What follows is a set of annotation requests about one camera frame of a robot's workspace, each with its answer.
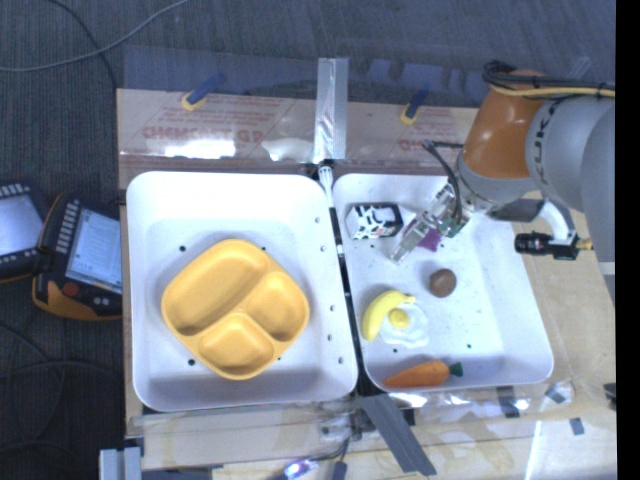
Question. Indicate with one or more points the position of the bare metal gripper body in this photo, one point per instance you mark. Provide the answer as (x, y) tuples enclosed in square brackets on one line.
[(440, 208)]

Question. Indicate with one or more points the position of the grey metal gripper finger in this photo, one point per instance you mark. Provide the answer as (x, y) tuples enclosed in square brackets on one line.
[(404, 247)]

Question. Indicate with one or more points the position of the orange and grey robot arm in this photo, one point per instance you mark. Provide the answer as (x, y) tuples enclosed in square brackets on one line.
[(565, 143)]

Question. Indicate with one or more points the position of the brown round kiwi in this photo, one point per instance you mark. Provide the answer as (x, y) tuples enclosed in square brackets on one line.
[(442, 283)]

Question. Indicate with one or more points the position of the yellow banana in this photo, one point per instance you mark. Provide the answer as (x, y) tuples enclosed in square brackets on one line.
[(375, 315)]

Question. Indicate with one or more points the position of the white fried egg yellow yolk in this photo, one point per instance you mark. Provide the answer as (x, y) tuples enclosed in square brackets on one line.
[(407, 330)]

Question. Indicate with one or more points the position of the white plastic tray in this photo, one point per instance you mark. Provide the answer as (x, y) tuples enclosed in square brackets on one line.
[(495, 293), (235, 203)]

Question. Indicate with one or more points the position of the orange carrot green top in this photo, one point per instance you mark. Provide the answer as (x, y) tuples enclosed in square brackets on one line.
[(417, 374)]

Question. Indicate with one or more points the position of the yellow divided plate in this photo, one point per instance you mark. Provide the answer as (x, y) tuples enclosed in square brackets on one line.
[(235, 308)]

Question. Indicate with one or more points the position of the brown cardboard board red print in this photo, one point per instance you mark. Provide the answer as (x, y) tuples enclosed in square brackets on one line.
[(160, 133)]

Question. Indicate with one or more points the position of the black cylinder on white bracket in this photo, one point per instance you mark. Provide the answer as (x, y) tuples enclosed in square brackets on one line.
[(542, 243)]

